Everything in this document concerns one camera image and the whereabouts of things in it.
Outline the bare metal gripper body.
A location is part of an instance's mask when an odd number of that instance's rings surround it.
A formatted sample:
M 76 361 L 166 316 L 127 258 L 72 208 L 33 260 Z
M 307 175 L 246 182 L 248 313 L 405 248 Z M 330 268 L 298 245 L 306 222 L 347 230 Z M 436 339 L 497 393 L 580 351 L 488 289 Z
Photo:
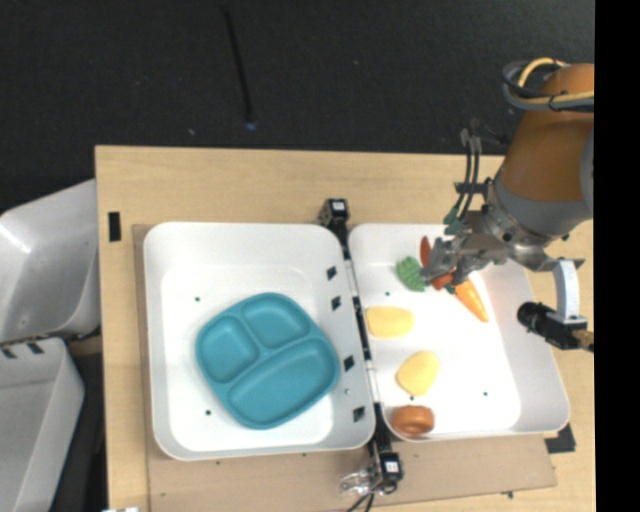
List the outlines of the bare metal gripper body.
M 554 237 L 539 235 L 524 228 L 499 207 L 482 207 L 456 217 L 448 225 L 448 234 L 457 255 L 475 256 L 476 270 L 489 264 L 512 260 L 529 270 L 551 270 L 555 259 L 545 252 Z

